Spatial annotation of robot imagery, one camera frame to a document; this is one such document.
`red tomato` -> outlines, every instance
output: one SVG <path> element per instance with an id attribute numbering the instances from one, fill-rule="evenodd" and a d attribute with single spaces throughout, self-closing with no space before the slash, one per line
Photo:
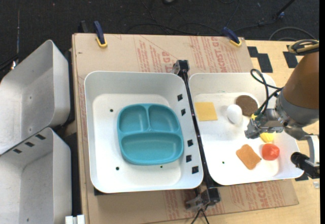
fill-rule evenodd
<path id="1" fill-rule="evenodd" d="M 280 148 L 274 144 L 265 144 L 262 147 L 262 157 L 264 160 L 273 161 L 279 157 Z"/>

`black fabric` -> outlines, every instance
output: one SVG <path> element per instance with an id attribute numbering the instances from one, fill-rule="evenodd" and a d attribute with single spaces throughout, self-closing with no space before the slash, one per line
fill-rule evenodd
<path id="1" fill-rule="evenodd" d="M 227 26 L 247 40 L 318 39 L 319 0 L 295 0 L 282 19 L 269 23 L 289 1 L 177 0 L 164 5 L 162 0 L 0 0 L 0 63 L 17 50 L 18 9 L 23 60 L 47 39 L 62 52 L 70 49 L 82 20 L 89 31 L 99 21 L 108 34 L 217 36 Z"/>

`blue plate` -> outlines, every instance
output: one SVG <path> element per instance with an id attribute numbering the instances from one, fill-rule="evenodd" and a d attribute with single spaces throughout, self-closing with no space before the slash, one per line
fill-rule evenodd
<path id="1" fill-rule="evenodd" d="M 132 164 L 167 164 L 184 151 L 177 116 L 167 106 L 135 104 L 123 108 L 117 119 L 117 133 L 121 153 Z"/>

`white egg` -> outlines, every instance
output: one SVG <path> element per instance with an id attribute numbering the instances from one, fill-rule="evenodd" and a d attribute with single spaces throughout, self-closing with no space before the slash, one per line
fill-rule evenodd
<path id="1" fill-rule="evenodd" d="M 232 104 L 227 107 L 227 117 L 231 123 L 239 124 L 243 119 L 243 111 L 238 105 Z"/>

